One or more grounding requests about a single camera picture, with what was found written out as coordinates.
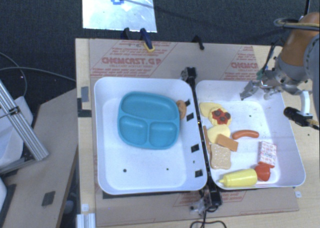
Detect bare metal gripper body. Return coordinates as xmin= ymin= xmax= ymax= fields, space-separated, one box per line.
xmin=258 ymin=69 xmax=305 ymax=96

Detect white plastic tray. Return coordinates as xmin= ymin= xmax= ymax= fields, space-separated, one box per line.
xmin=93 ymin=76 xmax=209 ymax=196
xmin=194 ymin=79 xmax=307 ymax=191

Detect pizza slice with red topping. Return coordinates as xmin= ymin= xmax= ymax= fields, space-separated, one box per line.
xmin=208 ymin=107 xmax=233 ymax=127

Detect orange sausage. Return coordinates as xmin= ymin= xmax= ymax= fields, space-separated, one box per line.
xmin=231 ymin=129 xmax=260 ymax=140

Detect flat yellow toy crisp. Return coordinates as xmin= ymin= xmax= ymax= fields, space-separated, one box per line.
xmin=198 ymin=102 xmax=219 ymax=120

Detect pale yellow rounded toy food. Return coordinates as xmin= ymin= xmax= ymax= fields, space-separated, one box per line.
xmin=207 ymin=124 xmax=232 ymax=145

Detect orange cheese wedge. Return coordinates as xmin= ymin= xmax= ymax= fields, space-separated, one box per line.
xmin=215 ymin=134 xmax=240 ymax=152

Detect white and red carton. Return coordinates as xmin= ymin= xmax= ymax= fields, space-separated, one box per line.
xmin=257 ymin=140 xmax=278 ymax=168

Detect thin black rod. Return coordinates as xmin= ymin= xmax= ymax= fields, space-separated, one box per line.
xmin=187 ymin=77 xmax=218 ymax=194

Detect brown doughnut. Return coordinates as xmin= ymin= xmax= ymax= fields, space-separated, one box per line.
xmin=175 ymin=99 xmax=188 ymax=120

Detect beige bread slice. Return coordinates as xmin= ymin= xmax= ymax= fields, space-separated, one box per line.
xmin=209 ymin=143 xmax=233 ymax=170

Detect red toy tomato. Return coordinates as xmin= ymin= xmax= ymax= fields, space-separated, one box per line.
xmin=254 ymin=163 xmax=272 ymax=182

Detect yellow mustard bottle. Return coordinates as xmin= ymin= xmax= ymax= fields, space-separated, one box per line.
xmin=218 ymin=168 xmax=259 ymax=188

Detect brown cardboard board red print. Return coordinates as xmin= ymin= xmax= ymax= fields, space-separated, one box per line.
xmin=88 ymin=38 xmax=300 ymax=228

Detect blue divided plate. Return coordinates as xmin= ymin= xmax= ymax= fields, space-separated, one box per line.
xmin=117 ymin=91 xmax=182 ymax=151

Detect black cylinder on white bracket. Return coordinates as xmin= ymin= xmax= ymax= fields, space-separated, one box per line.
xmin=283 ymin=90 xmax=315 ymax=128

